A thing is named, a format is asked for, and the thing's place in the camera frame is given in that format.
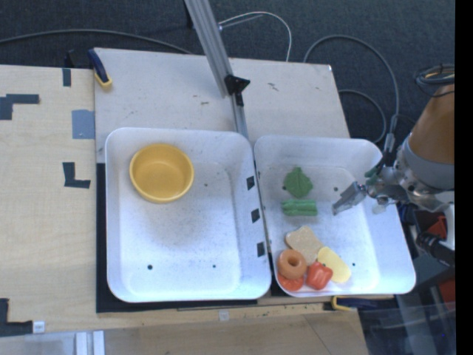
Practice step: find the red bell pepper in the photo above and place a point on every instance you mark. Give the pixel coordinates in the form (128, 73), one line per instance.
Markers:
(318, 276)

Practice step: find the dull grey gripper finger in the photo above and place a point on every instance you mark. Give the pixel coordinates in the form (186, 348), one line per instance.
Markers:
(341, 206)
(355, 191)

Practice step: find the pale flat board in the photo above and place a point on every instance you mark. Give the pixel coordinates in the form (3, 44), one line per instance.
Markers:
(166, 87)

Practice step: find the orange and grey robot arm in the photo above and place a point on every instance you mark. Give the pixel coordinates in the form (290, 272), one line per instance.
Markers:
(432, 139)

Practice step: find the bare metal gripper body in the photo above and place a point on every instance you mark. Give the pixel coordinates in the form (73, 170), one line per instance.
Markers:
(401, 187)

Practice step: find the yellow bowl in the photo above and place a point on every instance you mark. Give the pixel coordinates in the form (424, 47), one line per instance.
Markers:
(161, 172)

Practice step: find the green bean bundle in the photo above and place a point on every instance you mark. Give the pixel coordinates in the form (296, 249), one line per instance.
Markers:
(299, 207)

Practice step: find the white plastic tray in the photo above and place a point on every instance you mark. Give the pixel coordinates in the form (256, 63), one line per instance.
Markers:
(369, 242)
(184, 235)

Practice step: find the green lettuce leaf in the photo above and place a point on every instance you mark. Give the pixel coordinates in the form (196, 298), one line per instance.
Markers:
(298, 183)

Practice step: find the tan bread slice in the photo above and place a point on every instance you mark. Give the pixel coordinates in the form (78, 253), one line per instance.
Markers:
(305, 240)

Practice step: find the orange doughnut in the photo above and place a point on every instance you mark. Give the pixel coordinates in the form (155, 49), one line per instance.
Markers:
(285, 268)

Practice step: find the yellow oval slice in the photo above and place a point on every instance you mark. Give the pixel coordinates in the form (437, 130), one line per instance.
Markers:
(336, 264)

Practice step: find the red tomato slice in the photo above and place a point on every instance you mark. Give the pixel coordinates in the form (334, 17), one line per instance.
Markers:
(290, 284)

